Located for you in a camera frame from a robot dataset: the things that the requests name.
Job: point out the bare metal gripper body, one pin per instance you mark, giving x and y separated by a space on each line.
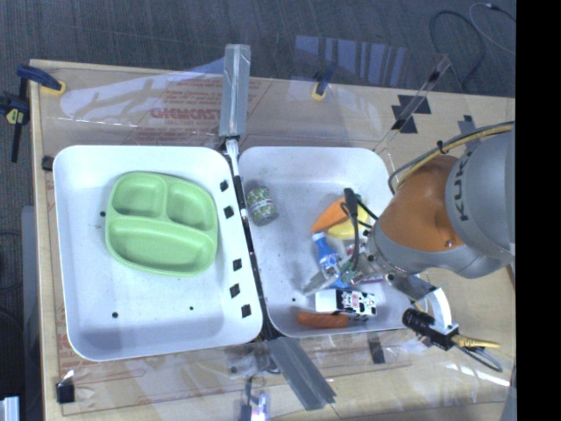
366 272

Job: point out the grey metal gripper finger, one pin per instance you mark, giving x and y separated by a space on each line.
319 283

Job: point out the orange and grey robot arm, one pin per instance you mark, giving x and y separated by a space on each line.
477 200

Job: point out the blue and white bottle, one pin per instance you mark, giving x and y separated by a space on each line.
325 252

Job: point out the white carton with black patches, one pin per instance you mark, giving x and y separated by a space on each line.
346 301

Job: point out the orange sausage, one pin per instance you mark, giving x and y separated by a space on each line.
322 320

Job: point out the yellow toy fruit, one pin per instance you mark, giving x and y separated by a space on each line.
344 230

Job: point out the orange carrot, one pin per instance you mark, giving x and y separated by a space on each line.
331 218

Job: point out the green patterned can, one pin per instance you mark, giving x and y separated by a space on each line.
262 205

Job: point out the white plastic tray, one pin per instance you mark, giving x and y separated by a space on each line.
302 169
149 314

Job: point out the green divided plate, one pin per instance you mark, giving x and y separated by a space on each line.
162 239

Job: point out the brown cardboard board red print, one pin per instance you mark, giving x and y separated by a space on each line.
280 112

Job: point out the black cylinder on white bracket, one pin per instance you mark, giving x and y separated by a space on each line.
420 319

